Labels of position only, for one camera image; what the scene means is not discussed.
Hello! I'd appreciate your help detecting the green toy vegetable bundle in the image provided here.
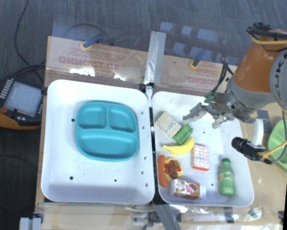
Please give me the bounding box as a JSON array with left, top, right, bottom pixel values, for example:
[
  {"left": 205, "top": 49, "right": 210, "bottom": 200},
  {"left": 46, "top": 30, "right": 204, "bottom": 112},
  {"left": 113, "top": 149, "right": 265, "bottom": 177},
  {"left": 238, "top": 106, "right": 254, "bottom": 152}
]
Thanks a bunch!
[{"left": 172, "top": 122, "right": 195, "bottom": 146}]

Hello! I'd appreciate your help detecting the black cylinder on white bracket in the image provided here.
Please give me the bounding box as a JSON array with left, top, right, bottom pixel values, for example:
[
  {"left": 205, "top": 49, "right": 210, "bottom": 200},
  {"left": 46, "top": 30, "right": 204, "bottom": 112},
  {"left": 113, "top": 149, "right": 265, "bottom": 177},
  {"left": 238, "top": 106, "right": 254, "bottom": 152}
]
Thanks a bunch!
[{"left": 229, "top": 115, "right": 270, "bottom": 162}]

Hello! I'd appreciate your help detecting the green divided plate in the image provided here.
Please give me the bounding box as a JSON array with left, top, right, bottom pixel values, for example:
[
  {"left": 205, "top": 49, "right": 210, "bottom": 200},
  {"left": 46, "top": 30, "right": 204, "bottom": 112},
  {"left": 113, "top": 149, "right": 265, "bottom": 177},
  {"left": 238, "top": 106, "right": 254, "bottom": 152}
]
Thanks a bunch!
[{"left": 264, "top": 117, "right": 287, "bottom": 172}]

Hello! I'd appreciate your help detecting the yellow banana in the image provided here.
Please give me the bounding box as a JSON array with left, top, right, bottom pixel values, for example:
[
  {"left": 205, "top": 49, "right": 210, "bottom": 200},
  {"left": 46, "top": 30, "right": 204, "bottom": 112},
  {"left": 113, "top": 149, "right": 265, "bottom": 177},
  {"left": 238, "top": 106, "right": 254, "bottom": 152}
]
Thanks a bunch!
[{"left": 161, "top": 134, "right": 196, "bottom": 158}]

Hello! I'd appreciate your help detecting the orange toy sausage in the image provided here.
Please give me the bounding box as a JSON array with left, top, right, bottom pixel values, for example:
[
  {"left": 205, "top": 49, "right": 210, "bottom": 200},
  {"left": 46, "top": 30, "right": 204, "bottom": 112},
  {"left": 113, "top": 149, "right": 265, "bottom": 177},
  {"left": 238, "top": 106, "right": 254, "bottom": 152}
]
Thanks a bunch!
[{"left": 155, "top": 154, "right": 172, "bottom": 188}]

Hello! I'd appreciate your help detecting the toy pizza slice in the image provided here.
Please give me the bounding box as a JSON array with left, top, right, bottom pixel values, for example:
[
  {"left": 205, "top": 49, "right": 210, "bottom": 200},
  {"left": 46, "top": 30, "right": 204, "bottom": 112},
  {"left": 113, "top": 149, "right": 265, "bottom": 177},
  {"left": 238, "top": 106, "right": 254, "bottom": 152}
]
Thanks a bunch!
[{"left": 162, "top": 156, "right": 185, "bottom": 183}]

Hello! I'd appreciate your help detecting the green plastic bottle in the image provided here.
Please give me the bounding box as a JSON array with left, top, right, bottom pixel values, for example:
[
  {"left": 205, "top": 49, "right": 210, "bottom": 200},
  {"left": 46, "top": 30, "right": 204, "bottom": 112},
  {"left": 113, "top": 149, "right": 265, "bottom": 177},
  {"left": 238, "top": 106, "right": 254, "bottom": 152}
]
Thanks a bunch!
[{"left": 217, "top": 157, "right": 239, "bottom": 198}]

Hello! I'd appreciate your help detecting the blue divided plate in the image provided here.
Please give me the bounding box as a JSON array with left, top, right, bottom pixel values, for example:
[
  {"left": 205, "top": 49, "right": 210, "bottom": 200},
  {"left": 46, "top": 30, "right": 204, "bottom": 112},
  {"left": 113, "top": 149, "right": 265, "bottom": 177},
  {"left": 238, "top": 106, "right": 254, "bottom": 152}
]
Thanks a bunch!
[{"left": 72, "top": 98, "right": 145, "bottom": 165}]

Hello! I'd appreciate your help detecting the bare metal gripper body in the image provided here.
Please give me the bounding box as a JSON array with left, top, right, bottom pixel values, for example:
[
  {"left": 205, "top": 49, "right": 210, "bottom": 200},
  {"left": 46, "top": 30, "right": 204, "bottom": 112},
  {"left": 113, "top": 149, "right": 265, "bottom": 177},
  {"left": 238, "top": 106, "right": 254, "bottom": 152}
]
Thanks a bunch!
[{"left": 204, "top": 91, "right": 238, "bottom": 121}]

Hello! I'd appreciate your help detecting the white patterned cracker packet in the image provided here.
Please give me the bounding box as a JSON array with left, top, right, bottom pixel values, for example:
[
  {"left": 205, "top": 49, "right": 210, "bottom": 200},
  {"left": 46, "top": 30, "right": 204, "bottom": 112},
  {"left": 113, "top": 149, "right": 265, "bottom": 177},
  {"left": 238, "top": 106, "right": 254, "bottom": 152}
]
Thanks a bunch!
[{"left": 153, "top": 110, "right": 184, "bottom": 139}]

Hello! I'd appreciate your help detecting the brown and white carton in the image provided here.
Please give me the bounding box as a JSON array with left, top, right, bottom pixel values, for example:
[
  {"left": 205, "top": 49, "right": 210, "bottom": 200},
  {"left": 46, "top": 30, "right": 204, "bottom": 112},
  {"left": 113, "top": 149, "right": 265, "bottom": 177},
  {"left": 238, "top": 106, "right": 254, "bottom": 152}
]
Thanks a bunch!
[{"left": 168, "top": 178, "right": 208, "bottom": 202}]

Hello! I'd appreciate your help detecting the white plastic tray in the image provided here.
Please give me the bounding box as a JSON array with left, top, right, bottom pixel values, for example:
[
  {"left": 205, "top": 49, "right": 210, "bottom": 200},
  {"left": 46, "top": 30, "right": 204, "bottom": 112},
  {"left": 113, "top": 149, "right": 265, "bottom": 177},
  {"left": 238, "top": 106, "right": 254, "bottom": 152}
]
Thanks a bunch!
[
  {"left": 35, "top": 77, "right": 166, "bottom": 212},
  {"left": 140, "top": 89, "right": 265, "bottom": 213}
]

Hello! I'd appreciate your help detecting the orange and white carton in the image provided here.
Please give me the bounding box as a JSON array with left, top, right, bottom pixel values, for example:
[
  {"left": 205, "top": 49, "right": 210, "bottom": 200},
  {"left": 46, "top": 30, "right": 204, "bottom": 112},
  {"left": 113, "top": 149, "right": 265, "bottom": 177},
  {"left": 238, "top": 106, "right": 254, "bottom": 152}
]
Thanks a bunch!
[{"left": 189, "top": 143, "right": 212, "bottom": 172}]

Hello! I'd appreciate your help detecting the brown cardboard board red print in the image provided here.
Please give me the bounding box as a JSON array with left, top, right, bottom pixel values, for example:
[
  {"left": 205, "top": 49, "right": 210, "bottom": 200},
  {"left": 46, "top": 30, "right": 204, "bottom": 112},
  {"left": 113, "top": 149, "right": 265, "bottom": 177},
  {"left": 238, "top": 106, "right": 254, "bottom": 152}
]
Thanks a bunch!
[{"left": 27, "top": 35, "right": 287, "bottom": 230}]

